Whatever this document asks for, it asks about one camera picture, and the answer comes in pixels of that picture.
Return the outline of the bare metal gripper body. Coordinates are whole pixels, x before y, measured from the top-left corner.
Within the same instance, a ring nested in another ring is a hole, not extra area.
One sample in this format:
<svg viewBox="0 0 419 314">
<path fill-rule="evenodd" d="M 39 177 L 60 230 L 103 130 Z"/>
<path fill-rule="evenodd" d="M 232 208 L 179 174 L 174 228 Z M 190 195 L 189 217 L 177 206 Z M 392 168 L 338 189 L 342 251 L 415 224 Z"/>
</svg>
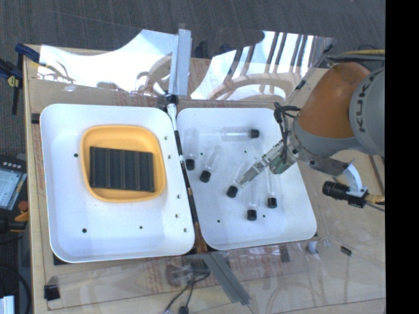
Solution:
<svg viewBox="0 0 419 314">
<path fill-rule="evenodd" d="M 252 165 L 252 170 L 257 175 L 269 168 L 273 174 L 280 175 L 297 161 L 302 161 L 310 169 L 332 176 L 339 176 L 349 167 L 349 163 L 315 155 L 304 147 L 296 147 L 291 143 L 284 145 L 280 141 Z"/>
</svg>

